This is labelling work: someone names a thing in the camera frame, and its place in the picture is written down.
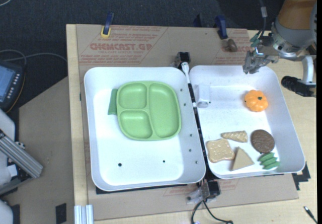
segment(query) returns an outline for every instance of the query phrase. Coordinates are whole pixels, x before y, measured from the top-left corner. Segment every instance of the black electronic device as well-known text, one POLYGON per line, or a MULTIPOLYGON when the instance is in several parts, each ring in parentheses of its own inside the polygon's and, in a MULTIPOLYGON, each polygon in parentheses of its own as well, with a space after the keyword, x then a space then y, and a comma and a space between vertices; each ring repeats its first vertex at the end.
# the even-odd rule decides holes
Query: black electronic device
POLYGON ((0 108, 10 111, 21 93, 25 81, 25 68, 0 60, 0 108))

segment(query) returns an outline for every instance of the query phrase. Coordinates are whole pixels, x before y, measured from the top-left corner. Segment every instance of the wooden edge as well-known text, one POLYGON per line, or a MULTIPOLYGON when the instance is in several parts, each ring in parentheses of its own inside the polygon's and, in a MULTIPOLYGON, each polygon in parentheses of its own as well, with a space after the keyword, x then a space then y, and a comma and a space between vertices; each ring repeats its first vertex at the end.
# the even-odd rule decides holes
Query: wooden edge
POLYGON ((87 180, 84 150, 82 106, 79 99, 78 51, 76 25, 66 25, 68 82, 70 101, 71 149, 75 205, 87 205, 87 180))

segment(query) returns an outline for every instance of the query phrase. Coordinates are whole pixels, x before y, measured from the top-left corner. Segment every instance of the green plate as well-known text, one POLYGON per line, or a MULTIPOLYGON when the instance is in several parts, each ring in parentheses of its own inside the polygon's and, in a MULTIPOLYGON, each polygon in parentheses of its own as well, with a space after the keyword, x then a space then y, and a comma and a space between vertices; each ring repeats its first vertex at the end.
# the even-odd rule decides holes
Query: green plate
POLYGON ((130 82, 113 89, 108 114, 115 113, 122 132, 135 140, 170 139, 181 129, 176 92, 161 82, 130 82))

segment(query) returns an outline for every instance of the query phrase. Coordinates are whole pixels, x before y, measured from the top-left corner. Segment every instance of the black floor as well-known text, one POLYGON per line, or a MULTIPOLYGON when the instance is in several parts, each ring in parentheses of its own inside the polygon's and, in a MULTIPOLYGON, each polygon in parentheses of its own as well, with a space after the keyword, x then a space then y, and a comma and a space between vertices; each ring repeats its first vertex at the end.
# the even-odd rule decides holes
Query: black floor
MULTIPOLYGON (((271 21, 283 0, 266 1, 271 21)), ((0 6, 0 51, 66 57, 66 24, 104 24, 108 11, 115 13, 113 24, 117 25, 192 27, 200 14, 203 27, 213 27, 217 15, 225 16, 228 28, 262 27, 257 0, 11 0, 0 6)), ((0 59, 17 56, 0 53, 0 59)), ((16 108, 65 76, 66 62, 58 57, 28 58, 26 83, 16 108)))

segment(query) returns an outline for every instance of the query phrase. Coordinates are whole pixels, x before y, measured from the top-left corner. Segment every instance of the toy orange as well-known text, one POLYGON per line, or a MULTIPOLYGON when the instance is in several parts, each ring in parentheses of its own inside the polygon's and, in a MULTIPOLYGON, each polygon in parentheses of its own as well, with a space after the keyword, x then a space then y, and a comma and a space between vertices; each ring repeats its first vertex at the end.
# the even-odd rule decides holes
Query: toy orange
POLYGON ((255 112, 263 111, 268 107, 266 96, 261 91, 250 90, 244 98, 247 107, 255 112))

